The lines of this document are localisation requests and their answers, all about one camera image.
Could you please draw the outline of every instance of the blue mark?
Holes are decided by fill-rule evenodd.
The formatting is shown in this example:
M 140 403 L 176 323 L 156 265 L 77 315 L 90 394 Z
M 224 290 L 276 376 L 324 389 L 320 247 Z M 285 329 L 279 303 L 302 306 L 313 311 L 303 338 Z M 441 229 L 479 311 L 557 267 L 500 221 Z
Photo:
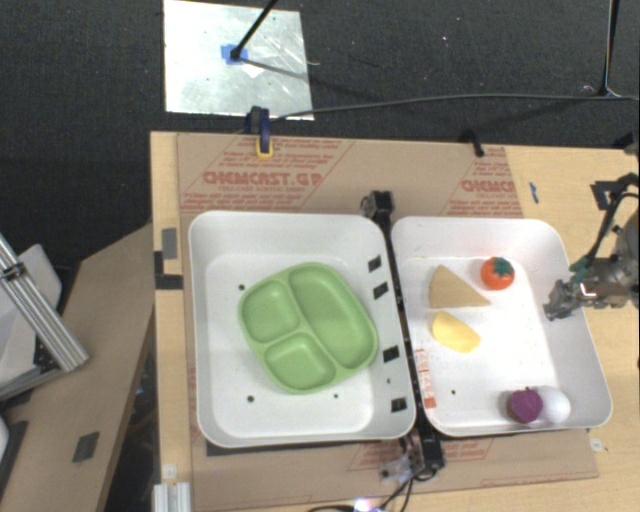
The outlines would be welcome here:
M 236 47 L 235 44 L 223 44 L 220 47 L 220 54 L 222 55 L 222 58 L 227 64 L 230 64 L 232 66 L 242 64 L 243 59 L 249 58 L 249 52 L 247 51 L 246 48 L 243 48 L 242 51 L 240 52 L 240 58 L 238 60 L 233 60 L 231 58 L 231 50 L 233 50 L 235 47 Z
M 533 201 L 538 204 L 540 201 L 538 200 L 538 194 L 536 191 L 538 190 L 532 181 L 529 182 L 529 188 L 531 189 L 531 195 L 533 196 Z

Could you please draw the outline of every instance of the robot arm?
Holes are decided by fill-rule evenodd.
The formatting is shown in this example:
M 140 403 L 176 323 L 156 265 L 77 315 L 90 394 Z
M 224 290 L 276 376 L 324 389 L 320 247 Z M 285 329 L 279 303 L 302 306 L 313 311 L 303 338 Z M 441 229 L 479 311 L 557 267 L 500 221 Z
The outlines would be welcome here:
M 620 192 L 611 201 L 602 222 L 596 243 L 580 260 L 569 267 L 569 281 L 556 281 L 544 311 L 549 320 L 566 318 L 580 307 L 621 308 L 630 299 L 638 307 L 638 210 L 624 228 L 615 227 L 615 248 L 608 258 L 596 258 L 596 253 L 613 222 L 613 216 L 625 197 L 638 197 L 626 191 L 638 186 L 638 176 L 629 174 L 618 180 Z

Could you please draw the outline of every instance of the cardboard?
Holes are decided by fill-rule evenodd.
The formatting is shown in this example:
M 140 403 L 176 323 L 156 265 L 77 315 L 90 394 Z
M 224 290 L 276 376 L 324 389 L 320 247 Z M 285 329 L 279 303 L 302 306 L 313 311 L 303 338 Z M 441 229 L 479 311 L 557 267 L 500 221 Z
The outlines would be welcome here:
M 151 341 L 151 235 L 82 262 L 63 320 L 90 359 L 5 413 L 28 424 L 2 512 L 103 510 Z
M 364 196 L 384 189 L 394 193 L 394 219 L 406 215 L 520 217 L 522 209 L 506 150 L 488 147 L 487 156 L 478 159 L 471 147 L 458 144 L 277 137 L 273 159 L 260 161 L 255 156 L 254 139 L 247 136 L 158 134 L 154 143 L 157 154 L 162 154 L 153 169 L 154 219 L 163 219 L 154 226 L 155 247 L 162 249 L 163 231 L 171 229 L 178 234 L 178 256 L 172 255 L 165 263 L 174 265 L 173 271 L 183 277 L 183 291 L 171 294 L 173 300 L 177 295 L 183 297 L 185 318 L 178 332 L 158 333 L 159 348 L 166 336 L 170 346 L 185 351 L 183 396 L 188 396 L 190 409 L 188 457 L 184 438 L 170 440 L 161 434 L 163 468 L 176 469 L 164 481 L 191 481 L 198 512 L 393 492 L 393 485 L 380 482 L 378 468 L 400 456 L 397 441 L 235 453 L 206 443 L 195 417 L 186 233 L 195 216 L 209 209 L 357 213 Z M 158 296 L 166 298 L 168 293 L 159 291 Z M 182 328 L 184 341 L 180 343 L 176 336 L 182 335 Z M 428 400 L 426 358 L 417 358 Z M 167 358 L 166 371 L 174 371 L 174 367 Z M 164 380 L 163 371 L 159 361 L 160 381 Z M 167 422 L 182 428 L 168 413 L 163 414 L 162 397 L 160 400 L 161 426 Z M 175 396 L 166 403 L 172 408 L 179 405 Z M 182 462 L 175 463 L 165 453 L 179 454 Z M 447 467 L 434 481 L 416 486 L 415 493 L 593 478 L 598 474 L 583 431 L 451 440 L 445 443 L 445 453 Z

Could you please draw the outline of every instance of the purple onion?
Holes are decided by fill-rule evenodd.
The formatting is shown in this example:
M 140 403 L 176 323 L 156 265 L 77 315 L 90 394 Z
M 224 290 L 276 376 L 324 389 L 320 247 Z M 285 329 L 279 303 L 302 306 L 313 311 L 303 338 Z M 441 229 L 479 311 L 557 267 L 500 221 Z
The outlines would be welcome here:
M 509 409 L 518 421 L 531 423 L 542 410 L 542 398 L 532 389 L 514 391 L 509 398 Z

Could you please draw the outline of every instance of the silver metal plate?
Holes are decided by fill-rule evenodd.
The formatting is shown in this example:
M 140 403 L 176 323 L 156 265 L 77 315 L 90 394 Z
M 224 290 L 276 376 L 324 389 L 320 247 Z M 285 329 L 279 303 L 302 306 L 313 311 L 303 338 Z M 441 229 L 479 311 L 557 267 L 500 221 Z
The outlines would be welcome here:
M 168 112 L 244 116 L 258 105 L 277 117 L 312 108 L 299 12 L 271 11 L 241 63 L 223 57 L 223 46 L 237 45 L 260 12 L 164 1 Z

